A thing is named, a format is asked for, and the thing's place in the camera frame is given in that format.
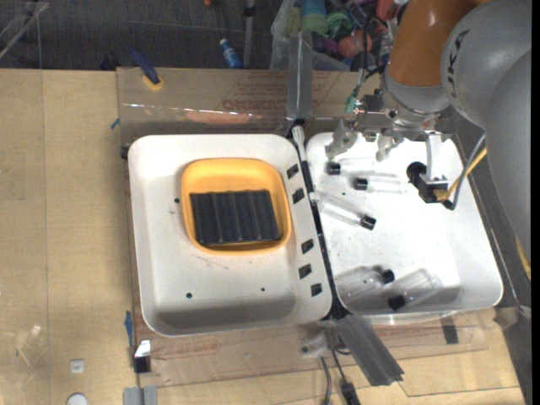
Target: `metal rod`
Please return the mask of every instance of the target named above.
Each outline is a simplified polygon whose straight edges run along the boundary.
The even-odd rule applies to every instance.
[[[251,38],[253,36],[253,15],[255,13],[255,0],[247,0],[246,10],[246,39],[244,41],[244,68],[250,65]]]
[[[307,118],[312,114],[313,49],[311,33],[299,32],[289,42],[289,86],[287,117]]]

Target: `wooden table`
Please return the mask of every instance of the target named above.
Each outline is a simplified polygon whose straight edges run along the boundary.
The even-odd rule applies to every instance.
[[[239,76],[219,72],[231,83]],[[182,76],[189,84],[214,74]],[[114,73],[0,70],[1,405],[63,404],[74,392],[90,404],[121,404],[123,389],[138,383],[123,324],[133,300],[117,117]],[[41,342],[30,341],[34,326]],[[400,360],[404,381],[360,388],[360,401],[523,403],[501,330],[488,322],[483,334],[486,349]],[[77,359],[82,373],[70,366]],[[345,371],[365,385],[359,368]],[[315,404],[325,385],[322,370],[309,370],[168,386],[159,405]]]

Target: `white tray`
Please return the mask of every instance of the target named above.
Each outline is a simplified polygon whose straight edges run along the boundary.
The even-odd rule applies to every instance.
[[[438,203],[424,203],[411,184],[404,193],[356,191],[350,184],[350,177],[326,173],[324,146],[331,141],[331,133],[321,133],[307,145],[316,191],[347,200],[376,219],[375,228],[369,231],[321,215],[334,277],[351,273],[358,266],[389,268],[396,279],[419,269],[439,277],[443,285],[441,293],[399,311],[408,314],[408,319],[411,314],[469,311],[499,302],[503,292],[500,273],[468,180],[462,185],[454,211]],[[334,161],[356,158],[359,159],[355,163],[358,169],[399,175],[405,181],[409,164],[414,161],[426,163],[424,143],[405,141],[382,162],[375,160],[376,150],[376,143],[367,143],[359,137],[347,153],[337,156]],[[451,140],[442,144],[437,160],[443,165],[450,183],[462,172],[459,153]],[[349,303],[348,309],[373,316],[375,322],[393,322],[400,316],[390,309],[387,301],[395,290],[391,284],[385,288],[378,298]],[[340,294],[339,282],[337,292]]]
[[[175,336],[248,327],[318,321],[332,295],[307,194],[289,203],[289,242],[259,256],[209,255],[184,229],[180,198],[182,170],[208,158],[264,160],[282,176],[289,200],[305,183],[292,144],[276,135],[158,135],[129,149],[133,228],[144,320],[157,333]],[[313,248],[300,246],[312,239]],[[311,272],[300,278],[299,268]],[[313,289],[321,292],[314,294]]]

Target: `plastic vial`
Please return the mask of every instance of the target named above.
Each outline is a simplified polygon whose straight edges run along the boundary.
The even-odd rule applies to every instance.
[[[369,158],[346,158],[338,162],[327,162],[327,174],[329,176],[351,176],[363,171],[373,172],[368,169],[373,166],[373,157]]]
[[[394,311],[418,305],[442,290],[440,279],[423,268],[397,279],[392,286],[396,293],[388,299],[388,305]]]
[[[359,212],[349,202],[320,192],[316,194],[316,200],[319,212],[322,214],[341,220],[345,224],[361,226],[368,230],[372,230],[375,227],[375,219]]]
[[[404,193],[407,182],[397,175],[371,174],[353,177],[353,188],[366,192]]]
[[[219,44],[223,48],[223,55],[225,57],[225,61],[229,65],[229,68],[231,69],[242,69],[244,68],[244,64],[242,63],[240,56],[238,55],[238,52],[236,52],[235,48],[233,48],[231,45],[229,45],[229,41],[226,39],[222,39]]]
[[[336,285],[343,302],[347,303],[376,295],[394,278],[392,270],[378,272],[369,267],[357,267],[336,276]]]

